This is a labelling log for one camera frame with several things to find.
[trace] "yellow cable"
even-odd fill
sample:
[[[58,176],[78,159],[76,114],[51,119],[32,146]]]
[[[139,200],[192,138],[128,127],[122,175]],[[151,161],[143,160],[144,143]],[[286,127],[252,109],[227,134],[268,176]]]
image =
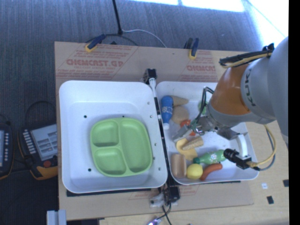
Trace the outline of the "yellow cable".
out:
[[[252,162],[252,161],[246,162],[250,167],[257,167],[257,166],[259,166],[259,165],[261,165],[261,164],[264,164],[264,163],[270,161],[270,160],[274,157],[274,155],[275,155],[275,153],[276,153],[276,140],[275,140],[275,138],[274,138],[272,132],[269,130],[268,126],[264,124],[264,127],[265,127],[266,130],[269,132],[269,134],[270,134],[270,136],[271,136],[271,138],[272,138],[272,140],[273,140],[273,145],[274,145],[273,152],[271,153],[271,155],[270,155],[266,160],[264,160],[264,161],[262,161],[262,162],[259,162],[259,163],[255,163],[255,162]]]
[[[242,59],[240,61],[234,62],[234,63],[232,63],[230,65],[222,66],[222,67],[223,68],[231,68],[231,67],[238,66],[238,65],[243,64],[243,63],[248,62],[248,61],[256,60],[256,59],[267,57],[267,56],[271,56],[271,55],[272,55],[271,52],[270,53],[264,53],[264,54],[252,56],[252,57],[249,57],[249,58],[244,58],[244,59]]]

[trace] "green plate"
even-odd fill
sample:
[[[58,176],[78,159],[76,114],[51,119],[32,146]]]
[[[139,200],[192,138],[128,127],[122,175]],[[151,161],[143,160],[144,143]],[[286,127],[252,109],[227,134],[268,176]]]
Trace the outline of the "green plate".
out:
[[[96,168],[109,177],[140,174],[152,165],[147,129],[136,119],[97,122],[90,132],[90,146]]]

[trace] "black pole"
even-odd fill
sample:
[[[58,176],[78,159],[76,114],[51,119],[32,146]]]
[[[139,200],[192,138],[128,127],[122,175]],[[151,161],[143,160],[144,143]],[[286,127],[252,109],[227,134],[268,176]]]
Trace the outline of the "black pole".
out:
[[[118,10],[117,10],[116,0],[112,0],[112,4],[113,4],[114,13],[116,15],[117,24],[118,24],[118,34],[122,35],[123,30],[122,30],[121,24],[120,24],[120,19],[119,19],[119,14],[118,14]]]

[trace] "blue bottle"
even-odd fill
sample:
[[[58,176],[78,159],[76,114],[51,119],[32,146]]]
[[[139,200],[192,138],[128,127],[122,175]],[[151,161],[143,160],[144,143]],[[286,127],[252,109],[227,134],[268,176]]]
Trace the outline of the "blue bottle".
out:
[[[170,125],[169,121],[173,115],[173,98],[171,96],[164,96],[161,99],[161,117],[163,119],[163,127],[168,130]]]

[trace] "green bottle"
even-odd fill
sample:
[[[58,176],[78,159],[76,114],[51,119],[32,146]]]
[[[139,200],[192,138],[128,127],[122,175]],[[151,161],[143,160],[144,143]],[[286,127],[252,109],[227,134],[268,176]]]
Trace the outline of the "green bottle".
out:
[[[219,163],[222,162],[224,160],[226,160],[226,158],[223,155],[224,150],[220,149],[218,151],[215,152],[207,152],[204,155],[202,155],[201,157],[195,157],[193,159],[193,163],[205,163],[205,164],[213,164],[213,163]]]

